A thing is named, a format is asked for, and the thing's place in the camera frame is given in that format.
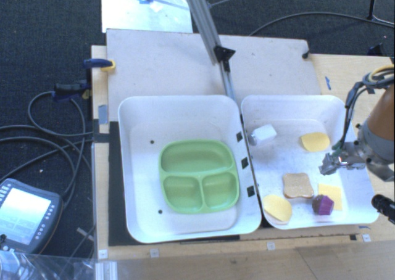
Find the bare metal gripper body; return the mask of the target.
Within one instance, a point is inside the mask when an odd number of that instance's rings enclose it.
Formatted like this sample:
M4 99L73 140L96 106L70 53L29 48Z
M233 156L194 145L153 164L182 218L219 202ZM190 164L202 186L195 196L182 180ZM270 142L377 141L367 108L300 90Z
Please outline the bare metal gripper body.
M347 170L365 168L365 159L361 155L359 142L345 142L338 157L338 165Z

